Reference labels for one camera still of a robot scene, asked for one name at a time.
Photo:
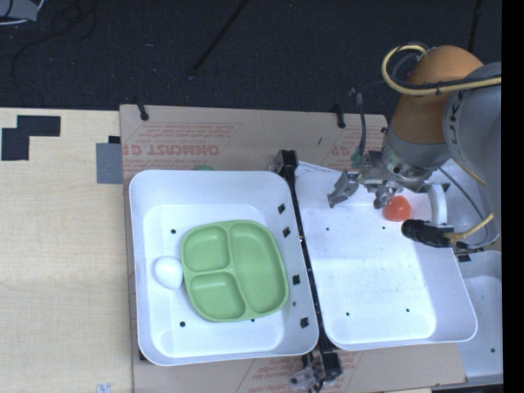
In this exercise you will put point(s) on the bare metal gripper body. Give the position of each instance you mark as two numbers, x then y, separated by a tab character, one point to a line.
391	170

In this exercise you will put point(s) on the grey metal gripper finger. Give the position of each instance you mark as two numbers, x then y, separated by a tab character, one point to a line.
381	199
343	186

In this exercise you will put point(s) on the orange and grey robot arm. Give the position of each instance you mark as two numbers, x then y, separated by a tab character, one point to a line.
425	96

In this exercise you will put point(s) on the orange red tomato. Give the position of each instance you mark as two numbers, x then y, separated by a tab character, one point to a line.
398	209

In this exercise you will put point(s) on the thin black rod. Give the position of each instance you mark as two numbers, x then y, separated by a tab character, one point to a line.
307	260

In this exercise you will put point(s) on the white plastic tray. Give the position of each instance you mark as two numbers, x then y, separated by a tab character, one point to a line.
163	334
485	309
368	281

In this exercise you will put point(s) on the brown cardboard board red print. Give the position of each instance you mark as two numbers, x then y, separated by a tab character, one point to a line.
254	133

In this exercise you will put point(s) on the green divided plate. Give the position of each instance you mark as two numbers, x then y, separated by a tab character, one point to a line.
235	270

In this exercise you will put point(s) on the green round object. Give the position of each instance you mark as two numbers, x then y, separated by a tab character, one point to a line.
203	168

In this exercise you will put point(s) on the white egg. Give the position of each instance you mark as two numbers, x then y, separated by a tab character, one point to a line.
168	272

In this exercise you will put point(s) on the black cylinder on white bracket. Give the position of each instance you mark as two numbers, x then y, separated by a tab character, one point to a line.
425	232

